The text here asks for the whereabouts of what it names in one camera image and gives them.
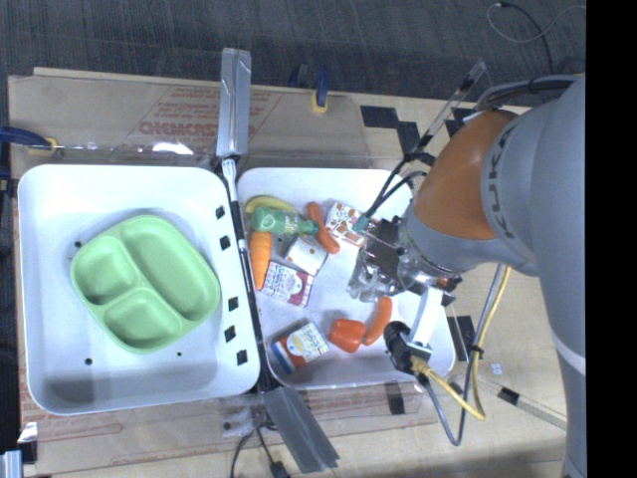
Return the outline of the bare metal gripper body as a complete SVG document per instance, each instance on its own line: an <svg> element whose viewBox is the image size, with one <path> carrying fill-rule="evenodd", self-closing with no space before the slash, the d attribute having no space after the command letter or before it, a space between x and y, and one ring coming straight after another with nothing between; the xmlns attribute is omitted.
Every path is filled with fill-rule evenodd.
<svg viewBox="0 0 637 478"><path fill-rule="evenodd" d="M402 223L401 218L392 218L370 225L361 250L361 262L366 263L372 278L376 271L392 275L399 284L398 294L423 295L430 287L447 293L455 291L462 276L436 269L420 256L402 230Z"/></svg>

